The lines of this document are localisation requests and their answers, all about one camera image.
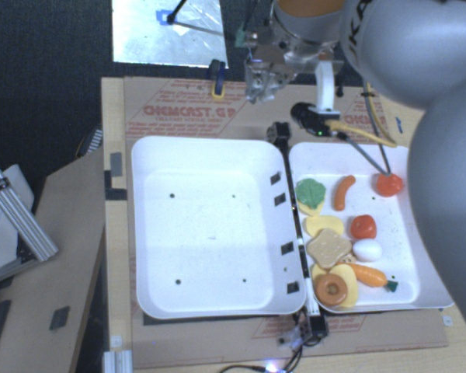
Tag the white plastic tray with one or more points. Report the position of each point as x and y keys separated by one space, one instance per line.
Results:
x=206 y=227
x=396 y=239

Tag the small tan biscuit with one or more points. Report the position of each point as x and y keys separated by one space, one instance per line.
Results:
x=348 y=259

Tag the orange sausage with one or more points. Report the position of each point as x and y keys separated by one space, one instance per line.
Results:
x=342 y=194

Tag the tan bread slice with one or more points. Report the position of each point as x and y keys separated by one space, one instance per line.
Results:
x=328 y=248

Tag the black cylinder on white bracket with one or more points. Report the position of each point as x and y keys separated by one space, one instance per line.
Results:
x=325 y=88

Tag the thin black and white rod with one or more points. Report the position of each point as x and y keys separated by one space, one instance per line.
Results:
x=295 y=200

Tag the green lettuce leaf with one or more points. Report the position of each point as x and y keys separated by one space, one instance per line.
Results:
x=310 y=192

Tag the red tomato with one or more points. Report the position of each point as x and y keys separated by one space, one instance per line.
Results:
x=363 y=227

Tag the orange doughnut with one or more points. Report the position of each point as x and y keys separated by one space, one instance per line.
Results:
x=331 y=290

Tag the brown cardboard board red print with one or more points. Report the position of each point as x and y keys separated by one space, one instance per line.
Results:
x=186 y=111

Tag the white egg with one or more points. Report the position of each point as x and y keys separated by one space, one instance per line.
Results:
x=367 y=250

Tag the yellow potato chip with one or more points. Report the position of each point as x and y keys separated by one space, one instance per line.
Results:
x=349 y=276
x=310 y=210
x=322 y=224
x=317 y=272

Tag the orange carrot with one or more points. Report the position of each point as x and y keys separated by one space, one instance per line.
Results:
x=367 y=275

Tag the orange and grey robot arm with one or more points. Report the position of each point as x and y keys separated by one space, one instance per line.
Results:
x=407 y=41

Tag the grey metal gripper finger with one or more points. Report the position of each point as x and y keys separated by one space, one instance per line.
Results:
x=254 y=86
x=275 y=82

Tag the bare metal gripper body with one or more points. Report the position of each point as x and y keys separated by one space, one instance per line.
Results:
x=291 y=54

